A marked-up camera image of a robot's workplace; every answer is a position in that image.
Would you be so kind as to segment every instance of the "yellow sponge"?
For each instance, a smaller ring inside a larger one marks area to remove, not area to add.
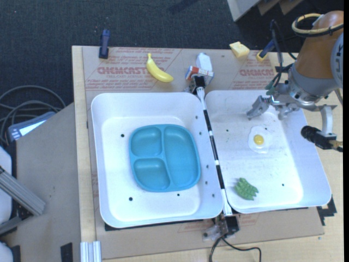
[[[234,52],[236,57],[248,55],[250,52],[250,49],[248,47],[246,47],[245,45],[241,44],[239,41],[232,43],[229,46],[230,46],[231,50]]]

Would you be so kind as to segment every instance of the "fried egg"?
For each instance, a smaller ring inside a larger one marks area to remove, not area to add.
[[[248,145],[251,150],[257,153],[268,153],[272,142],[271,133],[263,126],[251,128],[248,137]]]

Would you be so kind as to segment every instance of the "wooden table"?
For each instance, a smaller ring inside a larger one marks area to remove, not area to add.
[[[81,240],[82,242],[93,242],[97,240],[97,235],[92,195],[89,138],[86,128],[87,111],[82,47],[73,46],[72,52]],[[269,58],[271,63],[277,66],[276,54],[271,53]],[[288,55],[285,55],[284,59],[285,64],[287,64],[287,62],[292,62]],[[334,92],[326,100],[326,104],[339,105]],[[309,125],[321,129],[322,121],[320,113],[306,111],[305,116]],[[338,140],[342,140],[342,106],[339,105],[334,109],[333,117],[333,132],[338,135]],[[313,236],[268,241],[254,243],[253,245],[239,245],[239,247],[260,247],[262,250],[262,261],[344,261],[343,154],[332,150],[324,151],[320,149],[318,152],[333,192],[333,199],[337,210],[334,217],[326,218],[324,235],[321,237]],[[204,248],[191,251],[111,259],[108,261],[208,261],[209,251],[209,248]],[[214,260],[226,261],[228,259],[234,261],[258,261],[258,253],[256,251],[239,252],[227,246],[219,247],[215,250]]]

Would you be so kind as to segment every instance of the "white tray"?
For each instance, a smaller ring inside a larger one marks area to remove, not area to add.
[[[222,197],[207,127],[198,98],[189,93],[103,93],[91,105],[100,212],[115,228],[214,218]],[[179,192],[148,192],[133,177],[128,152],[138,127],[176,124],[196,142],[201,178]]]
[[[211,91],[206,96],[229,204],[241,213],[327,204],[331,190],[316,147],[300,134],[307,125],[303,110],[281,121],[270,106],[248,120],[246,112],[259,95],[266,92]],[[249,146],[253,127],[268,133],[267,153]],[[253,201],[244,200],[233,188],[240,177],[259,190]]]

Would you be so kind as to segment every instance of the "blue object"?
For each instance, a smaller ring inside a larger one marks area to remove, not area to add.
[[[110,38],[110,31],[104,29],[100,36],[100,48],[99,48],[99,58],[108,59],[109,48],[108,42]]]
[[[130,137],[129,154],[134,178],[147,191],[188,189],[201,176],[195,141],[182,126],[157,124],[137,128]]]

